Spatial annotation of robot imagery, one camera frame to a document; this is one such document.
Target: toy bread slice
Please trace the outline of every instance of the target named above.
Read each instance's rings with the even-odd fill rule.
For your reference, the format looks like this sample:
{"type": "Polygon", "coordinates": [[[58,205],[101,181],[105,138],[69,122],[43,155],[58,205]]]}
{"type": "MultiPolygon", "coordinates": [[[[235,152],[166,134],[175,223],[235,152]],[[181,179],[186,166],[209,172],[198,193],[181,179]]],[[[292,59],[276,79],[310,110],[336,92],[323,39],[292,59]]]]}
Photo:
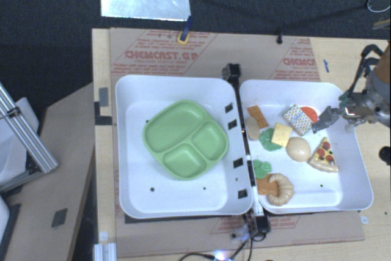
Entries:
{"type": "Polygon", "coordinates": [[[260,130],[262,128],[269,126],[265,117],[263,116],[261,109],[257,105],[248,107],[247,111],[250,114],[250,116],[252,116],[255,120],[257,120],[258,127],[260,130]]]}
{"type": "Polygon", "coordinates": [[[334,155],[331,151],[330,142],[327,137],[323,138],[316,152],[312,155],[309,164],[315,169],[324,172],[338,172],[334,155]]]}

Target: toy pizza slice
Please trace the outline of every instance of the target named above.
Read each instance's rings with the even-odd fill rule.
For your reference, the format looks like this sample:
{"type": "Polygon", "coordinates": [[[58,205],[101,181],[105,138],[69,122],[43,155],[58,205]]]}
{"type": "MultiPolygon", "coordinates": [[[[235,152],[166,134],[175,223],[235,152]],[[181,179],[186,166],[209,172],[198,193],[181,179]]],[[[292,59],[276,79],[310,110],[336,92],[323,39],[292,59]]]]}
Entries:
{"type": "Polygon", "coordinates": [[[316,152],[312,155],[309,164],[315,169],[324,172],[338,172],[331,145],[327,137],[323,138],[316,152]]]}

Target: dark carpet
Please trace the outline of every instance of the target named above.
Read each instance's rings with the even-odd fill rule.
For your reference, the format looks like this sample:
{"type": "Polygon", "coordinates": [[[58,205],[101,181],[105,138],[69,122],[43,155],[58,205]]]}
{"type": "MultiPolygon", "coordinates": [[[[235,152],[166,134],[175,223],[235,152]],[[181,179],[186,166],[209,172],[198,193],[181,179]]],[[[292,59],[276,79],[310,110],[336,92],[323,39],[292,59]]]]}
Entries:
{"type": "MultiPolygon", "coordinates": [[[[366,0],[190,0],[192,30],[389,39],[366,0]]],[[[390,0],[372,0],[382,9],[390,0]]],[[[181,29],[183,23],[100,16],[100,0],[0,0],[0,82],[42,109],[92,81],[91,29],[181,29]]]]}

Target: yellow clip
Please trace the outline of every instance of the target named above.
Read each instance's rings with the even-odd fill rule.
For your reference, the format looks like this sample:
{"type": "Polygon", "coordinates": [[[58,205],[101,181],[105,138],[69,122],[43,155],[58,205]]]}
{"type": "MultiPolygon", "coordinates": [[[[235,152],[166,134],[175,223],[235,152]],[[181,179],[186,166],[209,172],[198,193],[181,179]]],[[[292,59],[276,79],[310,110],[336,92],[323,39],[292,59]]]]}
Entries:
{"type": "Polygon", "coordinates": [[[185,45],[185,44],[187,44],[188,41],[189,41],[189,33],[188,33],[188,35],[186,36],[185,40],[181,40],[182,33],[183,33],[183,32],[180,32],[180,33],[179,33],[179,36],[178,36],[178,39],[177,39],[177,42],[178,42],[179,45],[185,45]]]}

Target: cheese slice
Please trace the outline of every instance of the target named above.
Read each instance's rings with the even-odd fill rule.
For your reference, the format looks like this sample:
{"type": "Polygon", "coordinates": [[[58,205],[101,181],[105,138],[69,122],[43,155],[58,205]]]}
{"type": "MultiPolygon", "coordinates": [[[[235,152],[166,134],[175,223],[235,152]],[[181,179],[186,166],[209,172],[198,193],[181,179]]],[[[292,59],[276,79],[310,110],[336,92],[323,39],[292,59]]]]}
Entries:
{"type": "Polygon", "coordinates": [[[283,147],[286,147],[289,141],[290,134],[292,133],[292,127],[284,124],[276,123],[274,127],[273,136],[271,142],[283,147]]]}

